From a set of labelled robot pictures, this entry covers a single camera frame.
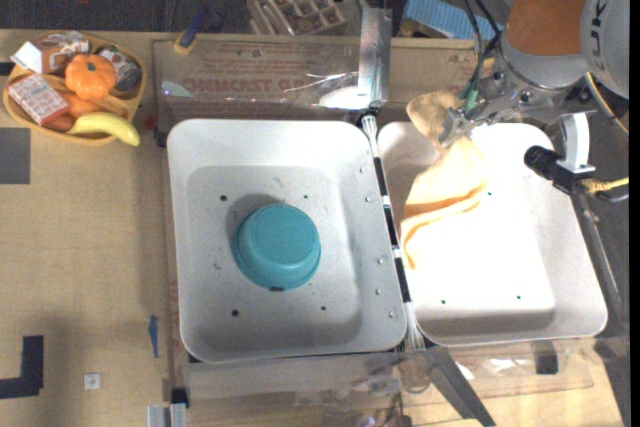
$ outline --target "gray square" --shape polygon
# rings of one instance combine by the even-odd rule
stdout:
[[[31,181],[31,130],[0,128],[0,184]]]

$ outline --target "teal round object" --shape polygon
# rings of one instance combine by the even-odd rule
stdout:
[[[242,273],[268,290],[304,285],[320,265],[318,229],[302,210],[284,204],[259,208],[240,224],[233,257]]]

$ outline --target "teal bowl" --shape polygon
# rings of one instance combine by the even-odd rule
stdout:
[[[253,283],[281,291],[304,285],[320,264],[316,225],[302,210],[283,204],[259,208],[240,224],[233,257]]]

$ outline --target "banana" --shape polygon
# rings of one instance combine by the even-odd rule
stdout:
[[[111,112],[92,112],[80,116],[67,134],[105,133],[131,146],[140,144],[140,135],[129,121]]]

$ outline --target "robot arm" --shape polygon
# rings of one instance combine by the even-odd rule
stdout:
[[[490,76],[477,82],[473,101],[449,109],[440,142],[448,146],[477,125],[517,114],[546,124],[561,121],[565,158],[532,148],[525,161],[572,193],[577,181],[594,171],[587,162],[588,110],[575,95],[576,87],[593,73],[609,90],[629,98],[629,3],[515,0],[493,50]]]

